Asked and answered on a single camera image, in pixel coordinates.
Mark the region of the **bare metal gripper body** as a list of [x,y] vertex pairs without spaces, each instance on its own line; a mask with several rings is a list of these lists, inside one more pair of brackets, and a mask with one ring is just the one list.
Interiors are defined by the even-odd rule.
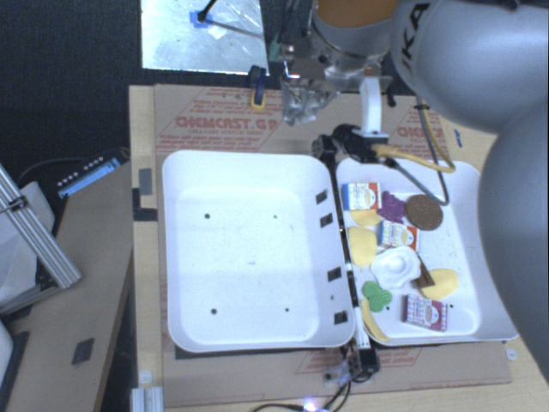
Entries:
[[385,50],[355,55],[331,48],[287,45],[281,51],[281,90],[307,88],[357,93],[367,76],[380,76]]

